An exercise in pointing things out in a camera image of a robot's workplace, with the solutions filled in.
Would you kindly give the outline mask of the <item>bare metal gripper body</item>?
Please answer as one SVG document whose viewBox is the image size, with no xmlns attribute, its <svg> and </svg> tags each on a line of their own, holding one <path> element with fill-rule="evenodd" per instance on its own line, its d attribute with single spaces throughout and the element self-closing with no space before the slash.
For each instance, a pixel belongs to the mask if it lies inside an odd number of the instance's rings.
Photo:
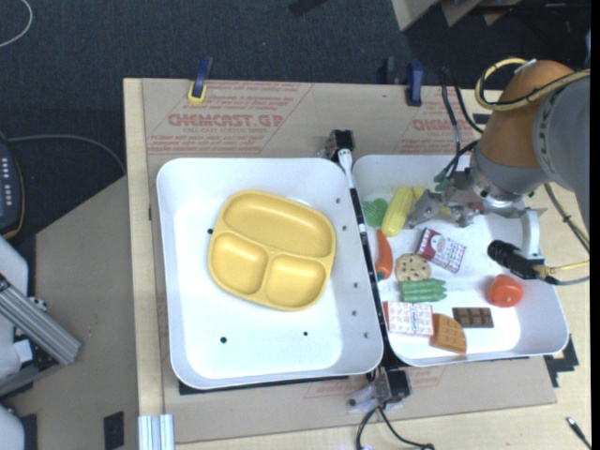
<svg viewBox="0 0 600 450">
<path fill-rule="evenodd" d="M 524 211 L 522 196 L 508 192 L 492 183 L 480 170 L 455 172 L 442 189 L 442 204 L 469 206 L 475 217 L 497 214 L 517 218 Z"/>
</svg>

